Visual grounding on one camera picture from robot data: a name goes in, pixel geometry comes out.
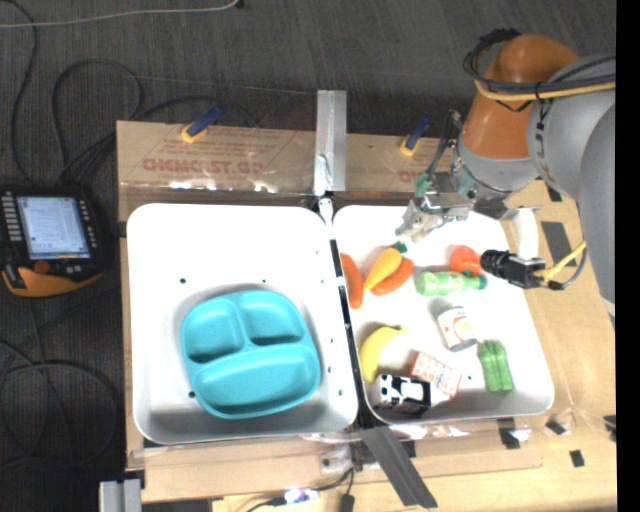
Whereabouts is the orange bell pepper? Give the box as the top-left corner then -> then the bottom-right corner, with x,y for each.
448,244 -> 482,278

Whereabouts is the white and orange can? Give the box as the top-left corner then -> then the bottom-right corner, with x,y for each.
436,305 -> 479,352

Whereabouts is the white plastic tray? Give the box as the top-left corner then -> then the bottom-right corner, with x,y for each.
125,202 -> 360,446
331,204 -> 556,426

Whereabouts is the brown cardboard board red print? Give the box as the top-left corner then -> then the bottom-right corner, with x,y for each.
115,119 -> 617,504

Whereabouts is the orange and white carton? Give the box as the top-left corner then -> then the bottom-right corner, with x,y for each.
409,351 -> 463,398

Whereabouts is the orange carrot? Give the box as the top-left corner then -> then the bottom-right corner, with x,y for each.
370,256 -> 416,297

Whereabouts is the blue divided plate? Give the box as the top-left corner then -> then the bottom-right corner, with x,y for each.
179,289 -> 322,420

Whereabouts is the orange sausage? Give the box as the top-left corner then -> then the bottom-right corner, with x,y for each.
340,253 -> 365,311

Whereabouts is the thin black and white rod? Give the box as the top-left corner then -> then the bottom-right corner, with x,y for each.
318,197 -> 372,426

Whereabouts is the black and white carton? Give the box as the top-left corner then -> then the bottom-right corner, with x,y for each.
373,373 -> 433,415

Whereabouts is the yellow banana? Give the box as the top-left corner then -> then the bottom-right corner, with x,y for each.
358,324 -> 408,384

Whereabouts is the green asparagus bundle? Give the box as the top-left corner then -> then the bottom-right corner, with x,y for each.
476,339 -> 515,393

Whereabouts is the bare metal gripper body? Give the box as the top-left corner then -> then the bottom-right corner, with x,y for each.
422,158 -> 501,223

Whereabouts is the black cylinder on white bracket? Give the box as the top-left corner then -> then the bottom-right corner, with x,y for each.
480,207 -> 548,290

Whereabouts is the green bottle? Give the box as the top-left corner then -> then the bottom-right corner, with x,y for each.
414,270 -> 488,297

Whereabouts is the yellow carrot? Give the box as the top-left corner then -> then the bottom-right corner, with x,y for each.
363,241 -> 408,293

